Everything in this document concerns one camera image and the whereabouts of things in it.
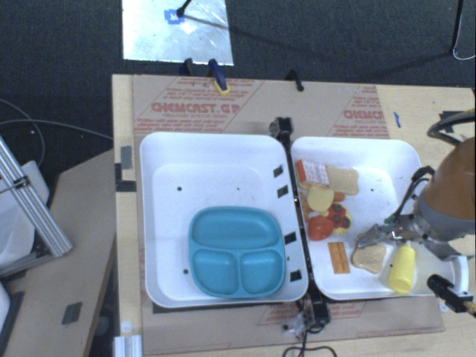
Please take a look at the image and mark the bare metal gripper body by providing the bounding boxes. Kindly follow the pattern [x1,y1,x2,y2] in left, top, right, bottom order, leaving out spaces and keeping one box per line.
[386,213,435,245]

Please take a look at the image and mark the tan bread slice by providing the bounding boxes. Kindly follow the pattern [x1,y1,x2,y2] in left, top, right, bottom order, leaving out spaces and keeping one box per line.
[350,242,388,274]
[325,165,360,196]

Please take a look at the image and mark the white plastic tray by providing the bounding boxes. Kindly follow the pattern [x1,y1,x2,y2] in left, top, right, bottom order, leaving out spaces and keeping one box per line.
[289,135,457,301]
[139,131,310,309]

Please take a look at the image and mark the orange rectangular biscuit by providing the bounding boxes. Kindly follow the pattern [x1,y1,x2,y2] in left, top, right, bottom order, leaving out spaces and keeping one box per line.
[327,241,352,275]

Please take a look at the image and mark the red and yellow pizza slice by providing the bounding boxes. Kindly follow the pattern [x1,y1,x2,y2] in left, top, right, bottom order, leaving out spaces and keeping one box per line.
[326,203,353,237]

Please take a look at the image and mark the yellow bottle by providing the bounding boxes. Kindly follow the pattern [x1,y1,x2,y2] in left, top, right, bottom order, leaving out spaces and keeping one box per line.
[387,241,417,294]

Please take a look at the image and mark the red toy tomato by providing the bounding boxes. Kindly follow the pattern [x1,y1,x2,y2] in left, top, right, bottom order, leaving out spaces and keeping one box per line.
[307,215,335,242]

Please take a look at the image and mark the yellow round toy food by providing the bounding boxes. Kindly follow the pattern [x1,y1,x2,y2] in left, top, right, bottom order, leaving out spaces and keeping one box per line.
[306,185,335,213]

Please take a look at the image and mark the thin black and white rod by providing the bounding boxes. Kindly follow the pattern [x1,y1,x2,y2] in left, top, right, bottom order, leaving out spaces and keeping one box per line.
[281,132,323,312]

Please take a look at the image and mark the orange and white carton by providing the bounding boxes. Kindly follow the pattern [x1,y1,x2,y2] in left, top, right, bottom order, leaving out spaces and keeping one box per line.
[295,158,330,187]

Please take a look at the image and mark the blue divided plate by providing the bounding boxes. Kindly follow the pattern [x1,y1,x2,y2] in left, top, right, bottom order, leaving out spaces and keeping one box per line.
[188,205,286,299]

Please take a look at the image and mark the brown cardboard board red print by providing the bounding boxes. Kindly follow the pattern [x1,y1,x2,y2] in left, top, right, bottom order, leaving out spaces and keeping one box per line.
[132,74,446,349]

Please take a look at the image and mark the black cylinder on white bracket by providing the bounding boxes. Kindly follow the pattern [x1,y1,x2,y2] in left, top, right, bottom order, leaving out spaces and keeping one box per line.
[426,254,475,314]

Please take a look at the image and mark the black block with thin wires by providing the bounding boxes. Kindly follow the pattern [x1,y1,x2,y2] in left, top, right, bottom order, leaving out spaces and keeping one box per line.
[303,298,332,330]
[268,116,295,138]

